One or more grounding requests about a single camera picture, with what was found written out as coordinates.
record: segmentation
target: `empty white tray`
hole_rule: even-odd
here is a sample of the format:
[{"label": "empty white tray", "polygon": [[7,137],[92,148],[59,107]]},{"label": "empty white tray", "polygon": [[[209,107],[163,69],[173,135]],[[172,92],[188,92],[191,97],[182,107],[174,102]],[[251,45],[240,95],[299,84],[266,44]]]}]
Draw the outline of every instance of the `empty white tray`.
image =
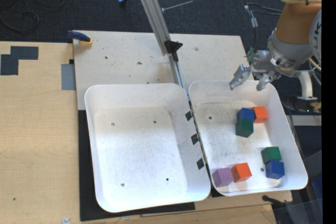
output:
[{"label": "empty white tray", "polygon": [[[252,177],[244,182],[218,188],[212,179],[214,187],[222,195],[302,189],[308,182],[278,92],[270,83],[262,91],[257,91],[258,82],[246,81],[231,90],[229,81],[198,81],[189,88],[210,173],[244,162],[248,163],[252,173]],[[237,136],[237,112],[254,106],[265,106],[268,119],[254,124],[254,132],[248,138]],[[285,166],[285,176],[280,179],[266,177],[261,150],[269,146],[280,149]]]},{"label": "empty white tray", "polygon": [[97,202],[106,211],[205,199],[211,183],[174,83],[95,85],[85,94]]}]

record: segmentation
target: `black clamp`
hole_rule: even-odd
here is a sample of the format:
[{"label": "black clamp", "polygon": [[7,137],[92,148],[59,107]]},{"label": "black clamp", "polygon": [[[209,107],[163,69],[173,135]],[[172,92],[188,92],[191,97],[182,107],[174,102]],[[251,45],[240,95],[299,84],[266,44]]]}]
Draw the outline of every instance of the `black clamp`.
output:
[{"label": "black clamp", "polygon": [[179,42],[175,42],[175,41],[171,41],[171,40],[167,40],[164,43],[166,50],[169,54],[172,54],[174,61],[178,62],[178,56],[177,56],[177,50],[180,49],[183,44],[179,43]]}]

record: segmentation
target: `blue cube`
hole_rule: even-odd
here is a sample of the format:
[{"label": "blue cube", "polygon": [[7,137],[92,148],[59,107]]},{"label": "blue cube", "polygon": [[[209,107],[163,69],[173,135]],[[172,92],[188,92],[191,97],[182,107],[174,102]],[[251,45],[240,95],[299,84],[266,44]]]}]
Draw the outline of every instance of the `blue cube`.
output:
[{"label": "blue cube", "polygon": [[266,164],[266,177],[280,179],[285,175],[285,165],[283,162],[271,160]]},{"label": "blue cube", "polygon": [[254,121],[255,118],[256,116],[253,109],[242,108],[237,113],[237,121],[239,121],[240,119]]}]

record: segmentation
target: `orange block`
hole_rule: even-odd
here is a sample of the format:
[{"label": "orange block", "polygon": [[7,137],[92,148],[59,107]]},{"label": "orange block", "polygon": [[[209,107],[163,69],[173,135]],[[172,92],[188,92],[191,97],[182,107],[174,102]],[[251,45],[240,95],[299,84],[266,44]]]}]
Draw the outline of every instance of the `orange block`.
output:
[{"label": "orange block", "polygon": [[247,163],[239,163],[231,168],[231,173],[233,175],[234,182],[246,181],[252,177],[250,167]]},{"label": "orange block", "polygon": [[262,123],[267,120],[268,114],[264,106],[254,106],[252,109],[254,110],[254,114],[256,116],[253,123]]}]

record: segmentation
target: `green block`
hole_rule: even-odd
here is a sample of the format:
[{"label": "green block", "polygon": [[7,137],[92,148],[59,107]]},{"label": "green block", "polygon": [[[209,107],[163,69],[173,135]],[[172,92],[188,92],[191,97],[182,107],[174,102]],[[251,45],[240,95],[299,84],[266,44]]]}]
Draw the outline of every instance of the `green block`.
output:
[{"label": "green block", "polygon": [[236,135],[249,137],[253,133],[253,121],[240,119],[236,123]]},{"label": "green block", "polygon": [[274,161],[280,161],[281,160],[281,154],[279,147],[277,146],[269,146],[265,147],[261,151],[261,156],[262,156],[262,161],[264,164],[267,164],[269,161],[274,160]]}]

